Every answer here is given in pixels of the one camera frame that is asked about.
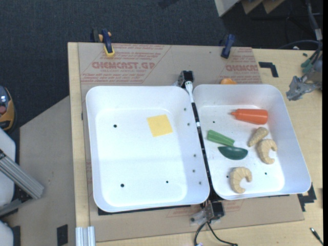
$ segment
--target white tray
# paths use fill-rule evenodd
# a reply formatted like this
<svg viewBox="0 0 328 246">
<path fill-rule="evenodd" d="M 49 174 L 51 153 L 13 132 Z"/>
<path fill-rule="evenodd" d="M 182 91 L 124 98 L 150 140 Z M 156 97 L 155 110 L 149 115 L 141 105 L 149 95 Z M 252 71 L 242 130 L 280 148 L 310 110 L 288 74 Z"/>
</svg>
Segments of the white tray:
<svg viewBox="0 0 328 246">
<path fill-rule="evenodd" d="M 311 179 L 280 92 L 269 85 L 200 85 L 197 106 L 214 191 L 224 199 L 242 199 L 306 192 Z M 204 202 L 209 183 L 187 92 L 179 87 L 98 86 L 86 96 L 91 147 L 93 194 L 98 207 L 121 212 Z M 266 109 L 277 152 L 264 164 L 247 142 L 260 126 L 236 120 L 239 108 Z M 158 115 L 169 121 L 156 127 Z M 153 118 L 155 125 L 149 124 Z M 158 136 L 153 131 L 159 130 Z M 243 160 L 225 158 L 220 144 L 206 139 L 209 129 L 247 149 Z M 235 193 L 229 173 L 247 167 L 252 182 Z"/>
<path fill-rule="evenodd" d="M 207 173 L 185 90 L 99 86 L 87 93 L 86 105 L 93 195 L 100 209 L 121 212 L 207 199 Z M 171 133 L 156 127 L 158 115 L 168 119 Z"/>
<path fill-rule="evenodd" d="M 207 159 L 213 188 L 224 199 L 242 199 L 276 196 L 306 192 L 311 179 L 299 147 L 283 97 L 278 89 L 270 85 L 200 85 L 195 88 L 197 106 L 204 137 Z M 235 119 L 231 112 L 236 109 L 266 109 L 268 122 L 256 125 Z M 265 127 L 278 151 L 270 151 L 275 159 L 271 165 L 263 163 L 256 145 L 247 143 L 258 127 Z M 208 130 L 217 131 L 235 140 L 234 146 L 248 150 L 242 160 L 225 158 L 219 151 L 220 144 L 208 141 Z M 252 172 L 253 180 L 241 181 L 243 194 L 235 193 L 230 187 L 229 173 L 235 167 L 246 167 Z"/>
</svg>

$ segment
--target bracket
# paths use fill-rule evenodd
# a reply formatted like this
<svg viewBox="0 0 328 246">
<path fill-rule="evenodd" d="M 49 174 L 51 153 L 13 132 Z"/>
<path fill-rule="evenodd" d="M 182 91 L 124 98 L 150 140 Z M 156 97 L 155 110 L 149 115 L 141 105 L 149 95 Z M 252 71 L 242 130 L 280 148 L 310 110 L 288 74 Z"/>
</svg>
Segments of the bracket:
<svg viewBox="0 0 328 246">
<path fill-rule="evenodd" d="M 201 211 L 190 218 L 190 225 L 202 225 L 208 221 L 218 220 L 225 215 L 223 204 L 220 201 L 210 202 Z"/>
<path fill-rule="evenodd" d="M 0 216 L 17 209 L 23 202 L 32 198 L 39 199 L 44 187 L 29 176 L 22 168 L 0 149 L 0 171 L 10 178 L 21 190 L 20 198 L 0 208 Z"/>
<path fill-rule="evenodd" d="M 77 227 L 75 229 L 76 246 L 96 246 L 94 226 L 87 228 Z"/>
</svg>

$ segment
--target wire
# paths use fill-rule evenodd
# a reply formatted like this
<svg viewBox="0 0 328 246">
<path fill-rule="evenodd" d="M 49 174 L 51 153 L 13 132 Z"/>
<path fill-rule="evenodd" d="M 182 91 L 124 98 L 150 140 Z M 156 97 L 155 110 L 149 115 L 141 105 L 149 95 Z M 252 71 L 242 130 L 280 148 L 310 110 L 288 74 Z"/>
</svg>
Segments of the wire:
<svg viewBox="0 0 328 246">
<path fill-rule="evenodd" d="M 199 232 L 201 231 L 201 229 L 205 226 L 205 224 L 207 224 L 207 225 L 209 226 L 209 228 L 210 228 L 212 234 L 214 235 L 214 237 L 215 237 L 217 240 L 219 240 L 219 241 L 221 241 L 221 242 L 223 242 L 223 243 L 226 243 L 226 244 L 228 244 L 228 245 L 231 245 L 231 246 L 238 246 L 238 244 L 236 244 L 236 243 L 232 243 L 232 242 L 228 242 L 228 241 L 225 241 L 225 240 L 221 240 L 221 239 L 215 234 L 215 232 L 213 231 L 213 229 L 212 229 L 212 227 L 211 227 L 209 221 L 203 223 L 202 225 L 200 225 L 200 226 L 198 227 L 198 229 L 197 229 L 197 231 L 196 231 L 196 233 L 195 233 L 195 237 L 194 237 L 194 246 L 197 246 L 197 245 L 198 245 L 198 243 L 197 243 L 197 236 L 198 236 Z"/>
<path fill-rule="evenodd" d="M 225 240 L 221 240 L 218 236 L 216 236 L 216 234 L 214 233 L 214 231 L 213 231 L 213 229 L 212 229 L 212 227 L 211 227 L 211 225 L 210 225 L 209 222 L 207 222 L 207 225 L 209 226 L 211 232 L 213 233 L 213 235 L 214 235 L 214 237 L 215 237 L 216 239 L 218 239 L 219 241 L 221 241 L 221 242 L 223 242 L 223 243 L 229 244 L 229 245 L 231 245 L 231 246 L 238 246 L 238 244 L 236 244 L 236 243 L 232 243 L 232 242 L 228 242 L 228 241 L 225 241 Z"/>
<path fill-rule="evenodd" d="M 194 237 L 194 246 L 197 246 L 198 243 L 197 243 L 197 236 L 198 236 L 198 233 L 200 232 L 200 230 L 205 226 L 206 222 L 203 223 L 202 225 L 200 225 L 195 233 L 195 237 Z"/>
<path fill-rule="evenodd" d="M 310 230 L 312 231 L 313 235 L 317 238 L 317 240 L 323 245 L 323 241 L 319 237 L 318 233 L 313 228 L 310 228 Z"/>
<path fill-rule="evenodd" d="M 308 17 L 309 23 L 310 23 L 310 29 L 307 26 L 303 25 L 300 21 L 297 20 L 297 18 L 302 17 L 302 16 L 294 15 L 295 8 L 293 8 L 293 5 L 290 4 L 289 13 L 284 21 L 285 22 L 284 34 L 285 34 L 286 43 L 290 43 L 290 37 L 288 35 L 288 23 L 289 22 L 292 22 L 293 24 L 298 26 L 300 29 L 302 29 L 307 34 L 314 35 L 318 41 L 320 41 L 320 39 L 318 39 L 318 36 L 319 36 L 319 38 L 320 37 L 322 38 L 321 30 L 319 29 L 319 26 L 315 19 L 315 15 L 318 15 L 318 13 L 312 12 L 312 6 L 310 3 L 310 0 L 305 0 L 305 7 L 306 7 L 306 11 L 307 11 L 307 17 Z M 285 47 L 288 47 L 288 45 L 282 46 L 282 48 L 279 48 L 279 49 L 284 49 Z"/>
<path fill-rule="evenodd" d="M 311 60 L 311 64 L 313 65 L 317 60 L 318 60 L 318 57 L 320 55 L 320 50 L 317 49 L 314 54 L 312 55 L 312 57 L 310 57 L 310 60 Z"/>
<path fill-rule="evenodd" d="M 316 40 L 300 40 L 300 41 L 295 41 L 295 42 L 291 42 L 289 44 L 286 44 L 282 47 L 279 47 L 278 49 L 286 49 L 288 47 L 291 47 L 291 46 L 296 46 L 296 45 L 299 45 L 299 44 L 314 44 L 316 46 L 319 46 L 321 47 L 321 43 L 319 41 L 316 41 Z"/>
</svg>

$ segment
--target black cable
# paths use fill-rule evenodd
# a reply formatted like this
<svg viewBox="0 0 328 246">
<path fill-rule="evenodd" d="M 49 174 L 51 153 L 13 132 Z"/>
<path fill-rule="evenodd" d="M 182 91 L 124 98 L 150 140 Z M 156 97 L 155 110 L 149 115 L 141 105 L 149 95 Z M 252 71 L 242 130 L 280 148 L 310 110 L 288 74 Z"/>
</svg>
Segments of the black cable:
<svg viewBox="0 0 328 246">
<path fill-rule="evenodd" d="M 207 225 L 209 226 L 211 232 L 213 233 L 213 235 L 214 235 L 214 237 L 215 237 L 216 239 L 218 239 L 219 241 L 221 241 L 221 242 L 223 242 L 223 243 L 229 244 L 229 245 L 231 245 L 231 246 L 238 246 L 238 244 L 236 244 L 236 243 L 232 243 L 232 242 L 228 242 L 228 241 L 225 241 L 225 240 L 221 240 L 218 236 L 216 236 L 216 234 L 214 233 L 214 231 L 213 231 L 213 229 L 212 229 L 212 227 L 211 227 L 211 225 L 210 225 L 209 222 L 207 222 Z"/>
<path fill-rule="evenodd" d="M 309 21 L 310 21 L 310 25 L 312 27 L 313 30 L 316 30 L 319 28 L 317 21 L 315 20 L 313 13 L 312 13 L 312 6 L 310 3 L 310 0 L 305 0 L 306 3 L 306 7 L 307 7 L 307 13 L 309 14 Z"/>
<path fill-rule="evenodd" d="M 286 39 L 286 43 L 290 43 L 290 39 L 289 39 L 289 36 L 288 36 L 288 27 L 287 27 L 287 24 L 288 24 L 288 21 L 291 17 L 293 13 L 293 4 L 292 2 L 290 2 L 290 9 L 289 9 L 289 13 L 285 19 L 285 27 L 284 27 L 284 31 L 285 31 L 285 39 Z"/>
<path fill-rule="evenodd" d="M 221 241 L 221 242 L 223 242 L 223 243 L 226 243 L 226 244 L 228 244 L 228 245 L 231 245 L 231 246 L 238 246 L 238 244 L 236 244 L 236 243 L 232 243 L 232 242 L 228 242 L 228 241 L 221 240 L 221 239 L 220 239 L 220 238 L 214 233 L 214 231 L 213 231 L 213 229 L 212 229 L 212 227 L 211 227 L 209 221 L 203 223 L 202 225 L 200 225 L 200 226 L 198 227 L 198 229 L 197 229 L 197 231 L 196 231 L 196 233 L 195 233 L 195 237 L 194 237 L 194 246 L 197 246 L 197 245 L 198 245 L 198 243 L 197 243 L 197 236 L 198 236 L 200 230 L 205 226 L 205 224 L 207 224 L 207 225 L 209 226 L 209 228 L 210 228 L 212 234 L 214 235 L 214 237 L 215 237 L 217 240 L 219 240 L 219 241 Z"/>
<path fill-rule="evenodd" d="M 279 47 L 278 49 L 286 49 L 287 47 L 296 46 L 299 44 L 314 44 L 316 46 L 320 46 L 321 43 L 319 41 L 315 41 L 315 40 L 300 40 L 300 41 L 295 41 L 295 42 L 291 42 L 289 44 L 283 45 L 282 47 Z"/>
<path fill-rule="evenodd" d="M 313 56 L 314 56 L 313 60 L 310 58 L 310 59 L 311 59 L 311 64 L 312 64 L 312 65 L 318 60 L 319 55 L 320 55 L 320 50 L 317 49 L 316 52 L 314 52 L 314 54 L 313 54 Z"/>
<path fill-rule="evenodd" d="M 203 223 L 202 225 L 200 225 L 195 233 L 195 237 L 194 237 L 194 246 L 197 246 L 198 243 L 197 243 L 197 236 L 198 236 L 198 233 L 200 232 L 200 230 L 205 226 L 206 222 Z"/>
<path fill-rule="evenodd" d="M 317 238 L 317 240 L 323 245 L 323 241 L 319 237 L 318 233 L 313 228 L 310 228 L 310 230 L 312 231 L 313 235 Z"/>
</svg>

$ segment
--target clamp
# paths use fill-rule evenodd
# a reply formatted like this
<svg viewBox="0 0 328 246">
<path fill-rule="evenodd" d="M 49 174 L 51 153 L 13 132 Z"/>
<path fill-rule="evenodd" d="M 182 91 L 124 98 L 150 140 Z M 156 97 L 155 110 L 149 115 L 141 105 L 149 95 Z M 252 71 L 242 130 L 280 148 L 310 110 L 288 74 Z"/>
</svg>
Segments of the clamp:
<svg viewBox="0 0 328 246">
<path fill-rule="evenodd" d="M 221 46 L 222 42 L 223 42 L 223 39 L 220 40 L 219 46 Z M 225 40 L 225 47 L 222 49 L 221 57 L 224 57 L 226 59 L 229 58 L 230 49 L 231 49 L 234 42 L 235 42 L 235 35 L 229 34 L 227 39 Z"/>
<path fill-rule="evenodd" d="M 112 34 L 106 29 L 102 29 L 99 34 L 96 28 L 93 28 L 90 34 L 90 41 L 94 43 L 104 43 L 104 51 L 107 57 L 112 57 L 115 54 L 112 46 L 111 37 Z"/>
</svg>

